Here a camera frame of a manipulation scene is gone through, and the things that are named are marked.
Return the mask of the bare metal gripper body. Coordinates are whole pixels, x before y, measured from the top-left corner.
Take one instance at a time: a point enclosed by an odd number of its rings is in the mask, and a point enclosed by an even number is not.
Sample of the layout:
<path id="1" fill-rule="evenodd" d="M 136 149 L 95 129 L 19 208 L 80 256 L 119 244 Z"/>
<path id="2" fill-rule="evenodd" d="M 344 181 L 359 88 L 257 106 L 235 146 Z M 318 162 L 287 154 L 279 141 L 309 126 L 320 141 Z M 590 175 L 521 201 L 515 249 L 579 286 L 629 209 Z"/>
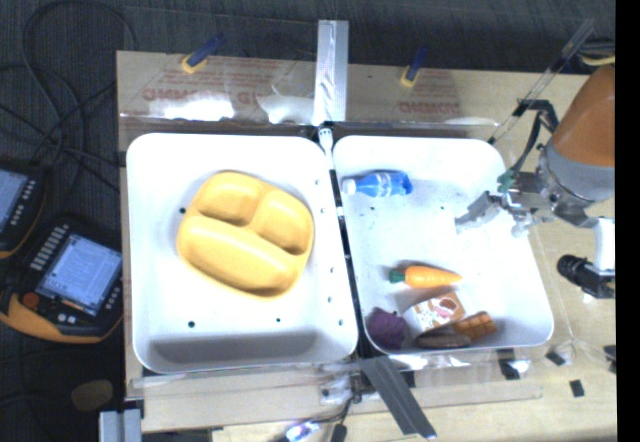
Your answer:
<path id="1" fill-rule="evenodd" d="M 512 215 L 530 212 L 536 224 L 562 220 L 585 229 L 593 229 L 599 223 L 598 217 L 589 216 L 586 212 L 593 201 L 566 189 L 553 175 L 544 175 L 540 171 L 507 171 L 498 181 L 501 205 Z"/>

